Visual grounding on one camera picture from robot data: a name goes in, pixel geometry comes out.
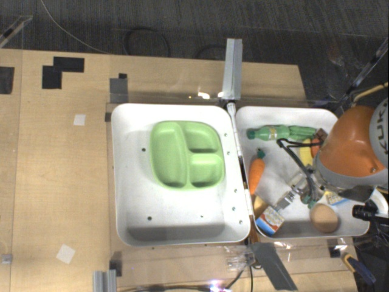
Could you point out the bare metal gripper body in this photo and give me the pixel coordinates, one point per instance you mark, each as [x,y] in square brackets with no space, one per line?
[299,183]

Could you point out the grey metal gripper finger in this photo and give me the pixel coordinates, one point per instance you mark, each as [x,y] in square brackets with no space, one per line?
[284,202]

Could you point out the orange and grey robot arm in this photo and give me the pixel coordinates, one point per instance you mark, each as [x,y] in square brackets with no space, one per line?
[346,144]

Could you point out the blue and white carton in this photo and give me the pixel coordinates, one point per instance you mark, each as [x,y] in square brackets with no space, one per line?
[270,221]

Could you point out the gold brown packet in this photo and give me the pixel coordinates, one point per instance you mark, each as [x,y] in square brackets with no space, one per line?
[259,205]

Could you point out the yellow banana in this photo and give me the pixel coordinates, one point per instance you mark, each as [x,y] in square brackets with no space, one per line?
[304,157]

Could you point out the white and blue cup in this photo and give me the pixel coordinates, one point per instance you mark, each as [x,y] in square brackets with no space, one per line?
[332,198]

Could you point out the orange round toy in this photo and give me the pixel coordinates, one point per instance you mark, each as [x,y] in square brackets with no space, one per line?
[315,148]

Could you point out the orange carrot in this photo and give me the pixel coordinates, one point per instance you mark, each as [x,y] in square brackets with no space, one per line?
[256,172]

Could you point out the tan bread bun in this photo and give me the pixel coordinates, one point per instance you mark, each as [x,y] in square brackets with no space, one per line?
[324,217]

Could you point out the brown cube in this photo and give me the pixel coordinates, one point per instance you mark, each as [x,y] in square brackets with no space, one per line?
[322,133]

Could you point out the green plastic bottle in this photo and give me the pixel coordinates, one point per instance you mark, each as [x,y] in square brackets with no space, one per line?
[267,132]

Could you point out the white plastic tray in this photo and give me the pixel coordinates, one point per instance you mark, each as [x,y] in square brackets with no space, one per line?
[182,211]
[273,117]

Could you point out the green divided plate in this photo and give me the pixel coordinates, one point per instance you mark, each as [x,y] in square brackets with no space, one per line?
[170,154]

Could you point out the black cylinder on white bracket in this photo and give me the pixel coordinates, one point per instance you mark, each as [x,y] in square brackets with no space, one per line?
[363,211]

